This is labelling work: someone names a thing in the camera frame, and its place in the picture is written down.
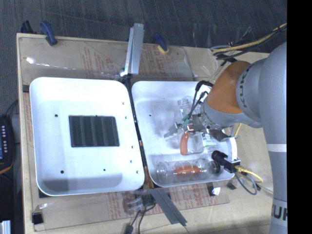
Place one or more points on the white plastic tray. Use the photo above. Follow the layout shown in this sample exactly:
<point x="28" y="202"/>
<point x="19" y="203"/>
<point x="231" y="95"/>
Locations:
<point x="156" y="99"/>
<point x="61" y="94"/>

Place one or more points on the black ribbed rectangular block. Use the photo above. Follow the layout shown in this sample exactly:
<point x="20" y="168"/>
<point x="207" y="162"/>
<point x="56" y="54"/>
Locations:
<point x="93" y="131"/>

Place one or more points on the orange toy sausage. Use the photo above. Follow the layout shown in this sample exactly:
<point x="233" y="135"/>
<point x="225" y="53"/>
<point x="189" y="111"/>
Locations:
<point x="186" y="170"/>
<point x="184" y="142"/>

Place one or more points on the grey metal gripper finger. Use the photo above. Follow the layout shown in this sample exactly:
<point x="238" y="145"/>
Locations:
<point x="173" y="130"/>
<point x="220" y="134"/>

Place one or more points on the black cylinder on white bracket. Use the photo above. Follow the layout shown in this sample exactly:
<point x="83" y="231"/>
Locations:
<point x="222" y="160"/>

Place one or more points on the clear bottle with green label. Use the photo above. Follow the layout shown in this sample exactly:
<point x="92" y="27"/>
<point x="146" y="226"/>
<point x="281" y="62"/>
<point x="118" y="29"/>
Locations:
<point x="209" y="142"/>

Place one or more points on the small clear plastic bottle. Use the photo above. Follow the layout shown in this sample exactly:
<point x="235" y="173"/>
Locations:
<point x="196" y="144"/>

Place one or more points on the brown cardboard board red print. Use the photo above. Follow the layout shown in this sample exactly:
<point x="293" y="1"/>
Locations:
<point x="73" y="55"/>

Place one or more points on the large clear plastic bottle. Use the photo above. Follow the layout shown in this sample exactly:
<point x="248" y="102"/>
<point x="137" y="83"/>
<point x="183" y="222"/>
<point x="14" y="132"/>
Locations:
<point x="165" y="170"/>

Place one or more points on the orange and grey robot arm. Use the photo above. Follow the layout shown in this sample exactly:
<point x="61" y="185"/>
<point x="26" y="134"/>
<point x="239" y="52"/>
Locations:
<point x="268" y="94"/>

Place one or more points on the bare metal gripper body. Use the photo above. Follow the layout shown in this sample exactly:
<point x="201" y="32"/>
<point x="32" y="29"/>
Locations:
<point x="195" y="123"/>

